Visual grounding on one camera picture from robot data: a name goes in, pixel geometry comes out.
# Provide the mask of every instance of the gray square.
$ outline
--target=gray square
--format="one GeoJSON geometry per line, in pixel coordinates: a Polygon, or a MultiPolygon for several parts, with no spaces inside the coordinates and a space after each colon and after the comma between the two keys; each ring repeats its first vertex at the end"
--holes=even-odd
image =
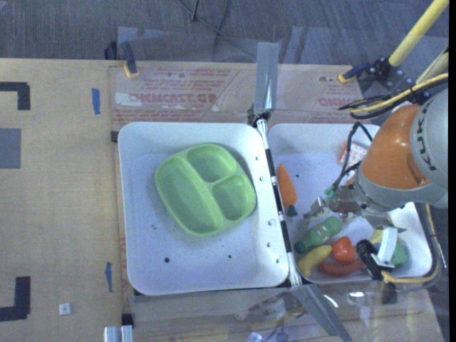
{"type": "Polygon", "coordinates": [[[0,128],[0,169],[21,168],[21,129],[0,128]]]}

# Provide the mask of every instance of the green divided plate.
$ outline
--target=green divided plate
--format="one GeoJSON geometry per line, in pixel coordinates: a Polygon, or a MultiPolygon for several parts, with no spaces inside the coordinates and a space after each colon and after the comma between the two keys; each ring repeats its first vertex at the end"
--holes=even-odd
{"type": "Polygon", "coordinates": [[[212,143],[187,148],[160,163],[155,186],[176,222],[200,237],[240,222],[257,204],[255,189],[240,164],[212,143]]]}

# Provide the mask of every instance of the white tray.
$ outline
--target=white tray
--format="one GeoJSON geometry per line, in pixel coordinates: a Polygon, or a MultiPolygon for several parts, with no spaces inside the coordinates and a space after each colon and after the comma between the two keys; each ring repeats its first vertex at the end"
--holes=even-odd
{"type": "MultiPolygon", "coordinates": [[[[378,131],[378,126],[366,126],[372,136],[378,131]]],[[[269,146],[277,167],[283,163],[291,178],[298,195],[296,210],[297,217],[288,218],[287,224],[291,243],[301,240],[306,231],[303,214],[310,210],[311,204],[318,196],[323,195],[338,177],[341,166],[337,163],[352,128],[349,124],[278,124],[271,128],[268,134],[269,146]]],[[[359,129],[353,136],[353,142],[369,145],[368,138],[359,129]]],[[[426,274],[432,266],[432,257],[418,213],[413,203],[403,209],[389,213],[395,226],[407,229],[400,233],[409,250],[409,260],[406,264],[394,269],[397,277],[417,277],[426,274]]],[[[372,226],[362,217],[344,227],[334,238],[347,235],[353,244],[362,238],[370,239],[372,226]]],[[[301,257],[295,253],[296,261],[301,257]]],[[[332,277],[314,269],[309,281],[316,284],[331,284],[345,281],[362,281],[371,278],[362,271],[354,272],[344,277],[332,277]]]]}
{"type": "Polygon", "coordinates": [[[145,295],[253,289],[280,285],[289,274],[266,155],[245,124],[131,123],[118,137],[128,278],[145,295]],[[185,233],[165,209],[154,169],[200,143],[228,149],[250,176],[257,206],[239,224],[209,238],[185,233]]]}

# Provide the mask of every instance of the table surface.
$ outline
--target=table surface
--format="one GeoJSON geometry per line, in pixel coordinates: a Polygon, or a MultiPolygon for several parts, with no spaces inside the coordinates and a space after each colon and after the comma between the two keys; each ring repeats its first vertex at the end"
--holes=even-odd
{"type": "MultiPolygon", "coordinates": [[[[121,325],[124,291],[129,289],[119,242],[124,231],[119,228],[117,146],[110,138],[109,73],[110,67],[121,65],[0,60],[2,81],[27,82],[31,88],[30,110],[18,110],[16,93],[0,92],[0,128],[21,133],[20,169],[0,169],[0,305],[13,305],[16,277],[31,277],[31,313],[24,320],[0,323],[5,341],[99,341],[105,326],[121,325]],[[100,114],[94,112],[92,89],[100,93],[100,114]],[[64,303],[71,303],[71,313],[60,316],[59,304],[64,303]]],[[[153,68],[157,63],[141,65],[153,68]]],[[[346,285],[325,287],[331,295],[346,292],[346,285]]],[[[375,341],[392,341],[391,330],[395,341],[442,341],[426,291],[400,297],[393,306],[346,310],[338,315],[356,341],[374,332],[375,341]]],[[[265,321],[257,328],[274,323],[265,321]]],[[[302,328],[299,320],[291,325],[302,328]]],[[[237,335],[228,332],[221,323],[219,328],[200,328],[188,341],[213,341],[215,333],[217,340],[230,341],[237,335]]],[[[140,330],[135,333],[135,341],[146,340],[140,330]]],[[[315,339],[338,341],[323,336],[315,339]]]]}

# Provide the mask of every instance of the toy carrot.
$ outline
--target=toy carrot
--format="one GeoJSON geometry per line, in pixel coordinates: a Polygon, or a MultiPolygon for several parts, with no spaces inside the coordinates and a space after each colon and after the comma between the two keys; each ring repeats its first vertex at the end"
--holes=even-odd
{"type": "Polygon", "coordinates": [[[289,217],[294,217],[298,214],[294,208],[298,197],[296,195],[296,190],[294,189],[293,182],[291,181],[288,172],[282,164],[280,164],[277,169],[277,177],[279,180],[279,189],[282,196],[282,202],[286,207],[288,207],[288,212],[286,215],[289,217]]]}

